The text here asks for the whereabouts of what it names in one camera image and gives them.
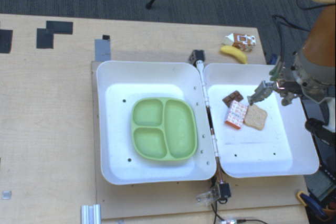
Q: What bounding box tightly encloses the green divided plate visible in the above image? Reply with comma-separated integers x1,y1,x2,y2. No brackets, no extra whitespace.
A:
130,97,198,162

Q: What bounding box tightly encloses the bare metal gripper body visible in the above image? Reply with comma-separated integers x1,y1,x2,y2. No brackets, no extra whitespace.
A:
273,70,336,104

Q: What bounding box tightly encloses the black cylinder on white bracket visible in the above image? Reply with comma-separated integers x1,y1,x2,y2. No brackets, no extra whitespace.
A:
304,97,336,145

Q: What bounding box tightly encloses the thin black and white rod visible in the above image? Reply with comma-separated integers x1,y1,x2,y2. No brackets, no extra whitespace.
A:
195,59,224,188

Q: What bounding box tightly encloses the brown and white milk carton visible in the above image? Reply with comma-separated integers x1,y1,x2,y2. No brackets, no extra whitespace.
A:
223,33,257,52

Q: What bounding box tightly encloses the brown chocolate bar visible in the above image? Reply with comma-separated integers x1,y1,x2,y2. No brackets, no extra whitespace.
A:
222,90,245,108

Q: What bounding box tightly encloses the white plastic tray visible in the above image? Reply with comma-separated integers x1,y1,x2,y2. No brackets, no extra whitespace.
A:
95,60,217,186
203,62,321,179

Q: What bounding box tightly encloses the tan bread slice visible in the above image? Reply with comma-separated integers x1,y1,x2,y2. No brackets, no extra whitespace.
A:
243,104,268,132

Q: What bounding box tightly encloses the black block with thin wires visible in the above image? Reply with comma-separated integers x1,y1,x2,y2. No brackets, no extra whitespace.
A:
187,49,206,66
216,182,233,204

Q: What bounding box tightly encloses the yellow banana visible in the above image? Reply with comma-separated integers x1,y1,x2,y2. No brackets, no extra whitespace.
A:
219,45,248,65

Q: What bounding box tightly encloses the orange and white carton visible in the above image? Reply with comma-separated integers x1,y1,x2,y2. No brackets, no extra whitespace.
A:
224,100,249,130

